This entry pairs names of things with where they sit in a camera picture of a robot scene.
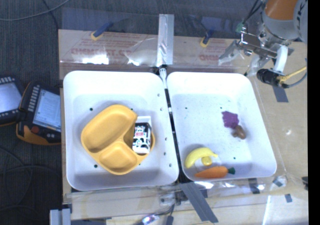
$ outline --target mushroom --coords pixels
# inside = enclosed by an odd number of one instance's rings
[[[234,129],[235,132],[232,133],[233,137],[239,137],[242,140],[246,138],[245,130],[241,127],[241,125],[237,125]]]

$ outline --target toy carrot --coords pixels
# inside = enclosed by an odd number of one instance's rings
[[[199,178],[214,179],[214,178],[223,178],[227,174],[234,175],[235,173],[236,173],[236,170],[233,167],[228,169],[225,166],[220,165],[220,166],[214,166],[209,169],[200,171],[196,173],[194,176]]]

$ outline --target handheld device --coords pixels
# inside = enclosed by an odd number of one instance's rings
[[[31,144],[61,143],[59,89],[39,81],[28,84],[19,105],[16,135],[19,139]]]
[[[0,76],[0,126],[16,122],[24,87],[14,76]]]

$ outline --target banana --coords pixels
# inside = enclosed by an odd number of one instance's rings
[[[184,165],[186,168],[192,167],[192,165],[197,161],[197,159],[213,156],[215,158],[218,157],[216,153],[213,153],[212,150],[208,147],[198,147],[192,150],[184,161]]]

